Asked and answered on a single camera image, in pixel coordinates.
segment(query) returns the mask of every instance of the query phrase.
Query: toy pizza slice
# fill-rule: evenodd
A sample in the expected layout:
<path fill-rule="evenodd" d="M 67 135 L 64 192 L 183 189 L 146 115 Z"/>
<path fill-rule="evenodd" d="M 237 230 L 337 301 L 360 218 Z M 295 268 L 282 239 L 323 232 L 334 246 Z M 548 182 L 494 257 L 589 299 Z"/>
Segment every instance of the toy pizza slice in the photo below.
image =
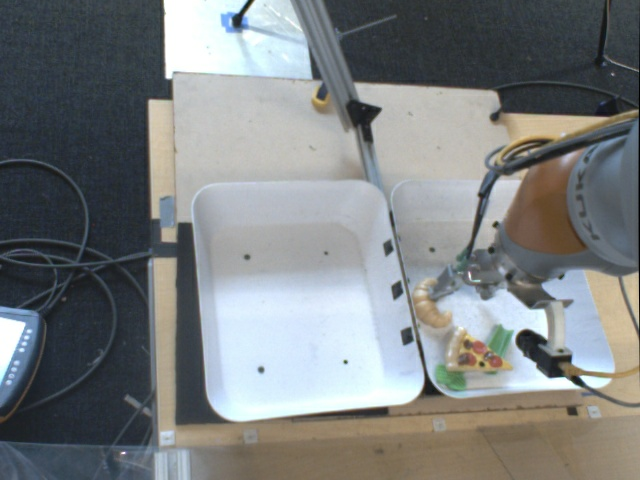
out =
<path fill-rule="evenodd" d="M 513 370 L 513 366 L 482 341 L 458 327 L 447 347 L 447 371 L 450 372 L 497 372 Z"/>

